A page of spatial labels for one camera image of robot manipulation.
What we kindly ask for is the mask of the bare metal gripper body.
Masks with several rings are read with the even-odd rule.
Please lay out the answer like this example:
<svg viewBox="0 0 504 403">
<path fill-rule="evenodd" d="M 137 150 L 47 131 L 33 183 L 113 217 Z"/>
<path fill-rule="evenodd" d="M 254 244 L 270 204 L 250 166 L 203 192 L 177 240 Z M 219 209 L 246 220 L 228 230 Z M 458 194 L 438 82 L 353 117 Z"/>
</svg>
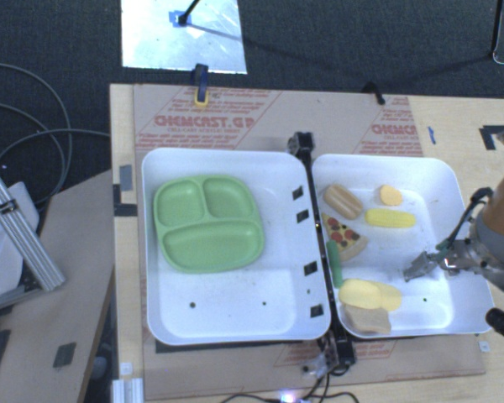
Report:
<svg viewBox="0 0 504 403">
<path fill-rule="evenodd" d="M 438 264 L 449 273 L 460 270 L 480 275 L 504 292 L 504 241 L 493 238 L 489 244 L 478 239 L 444 240 L 437 245 Z"/>
</svg>

